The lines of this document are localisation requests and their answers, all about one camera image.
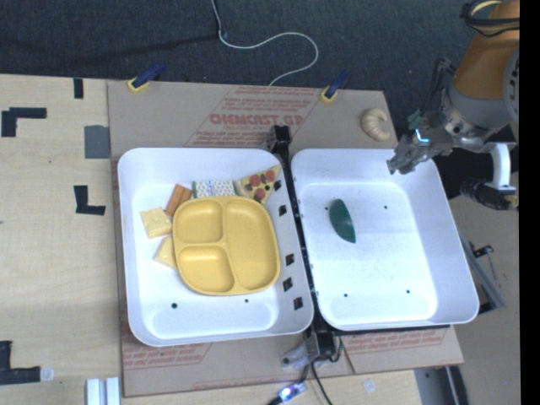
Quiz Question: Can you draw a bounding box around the white plastic tray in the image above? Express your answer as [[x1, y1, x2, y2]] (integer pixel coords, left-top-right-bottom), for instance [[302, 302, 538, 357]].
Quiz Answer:
[[290, 147, 481, 332], [116, 146, 316, 348]]

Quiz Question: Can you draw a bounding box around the black cylinder on white bracket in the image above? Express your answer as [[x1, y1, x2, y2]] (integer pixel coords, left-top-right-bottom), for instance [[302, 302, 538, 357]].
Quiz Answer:
[[459, 141, 520, 211]]

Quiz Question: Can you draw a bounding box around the yellow square cheese piece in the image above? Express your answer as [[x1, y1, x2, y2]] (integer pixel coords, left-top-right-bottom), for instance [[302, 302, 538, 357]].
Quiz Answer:
[[139, 206, 174, 240]]

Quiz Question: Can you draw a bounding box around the yellow divided plate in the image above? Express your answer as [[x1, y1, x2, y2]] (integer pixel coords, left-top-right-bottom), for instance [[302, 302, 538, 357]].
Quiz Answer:
[[171, 195, 282, 297]]

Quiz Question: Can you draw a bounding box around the pizza slice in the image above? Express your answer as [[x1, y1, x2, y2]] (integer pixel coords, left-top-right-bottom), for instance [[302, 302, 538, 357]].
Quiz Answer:
[[232, 164, 284, 207]]

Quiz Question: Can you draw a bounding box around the dark green leaf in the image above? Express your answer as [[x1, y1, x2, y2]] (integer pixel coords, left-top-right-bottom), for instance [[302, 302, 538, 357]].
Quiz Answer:
[[328, 197, 357, 245]]

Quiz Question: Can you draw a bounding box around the yellow cheese wedge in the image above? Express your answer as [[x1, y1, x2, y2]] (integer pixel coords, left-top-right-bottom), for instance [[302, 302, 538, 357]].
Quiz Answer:
[[152, 235, 179, 270]]

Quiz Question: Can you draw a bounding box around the black block with thin wires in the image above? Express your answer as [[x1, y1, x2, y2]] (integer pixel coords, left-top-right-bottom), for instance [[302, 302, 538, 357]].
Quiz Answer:
[[305, 327, 343, 363], [267, 124, 294, 154]]

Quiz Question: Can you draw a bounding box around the brown cardboard board red print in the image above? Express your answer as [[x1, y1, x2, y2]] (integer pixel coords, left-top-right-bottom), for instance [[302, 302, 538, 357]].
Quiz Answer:
[[105, 79, 466, 398]]

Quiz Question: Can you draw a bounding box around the orange wafer biscuit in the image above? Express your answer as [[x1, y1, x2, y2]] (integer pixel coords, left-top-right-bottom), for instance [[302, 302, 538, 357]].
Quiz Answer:
[[164, 183, 194, 218]]

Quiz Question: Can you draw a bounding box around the white patterned packet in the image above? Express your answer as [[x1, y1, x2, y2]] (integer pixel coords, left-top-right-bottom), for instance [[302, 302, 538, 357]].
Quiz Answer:
[[191, 179, 238, 200]]

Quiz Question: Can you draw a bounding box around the beige croissant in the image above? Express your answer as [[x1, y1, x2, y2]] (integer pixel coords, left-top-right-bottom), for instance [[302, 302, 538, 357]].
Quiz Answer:
[[359, 107, 392, 142]]

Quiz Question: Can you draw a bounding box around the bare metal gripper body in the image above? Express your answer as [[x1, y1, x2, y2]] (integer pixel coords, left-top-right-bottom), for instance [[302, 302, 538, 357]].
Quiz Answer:
[[405, 111, 484, 158]]

